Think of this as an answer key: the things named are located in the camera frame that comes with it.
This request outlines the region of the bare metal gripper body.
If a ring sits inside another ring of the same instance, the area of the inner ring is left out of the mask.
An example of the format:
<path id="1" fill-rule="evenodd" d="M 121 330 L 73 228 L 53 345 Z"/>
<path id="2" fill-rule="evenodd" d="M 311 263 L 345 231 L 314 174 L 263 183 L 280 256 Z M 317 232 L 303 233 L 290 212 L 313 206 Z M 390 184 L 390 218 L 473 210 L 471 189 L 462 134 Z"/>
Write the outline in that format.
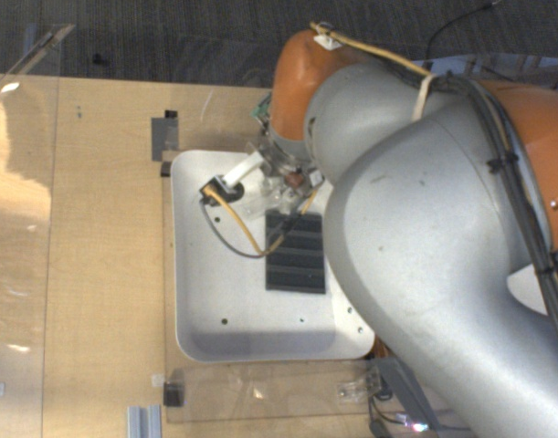
<path id="1" fill-rule="evenodd" d="M 275 207 L 282 214 L 294 214 L 324 183 L 324 175 L 305 148 L 299 155 L 280 146 L 261 146 L 259 152 L 270 193 L 278 200 Z"/>

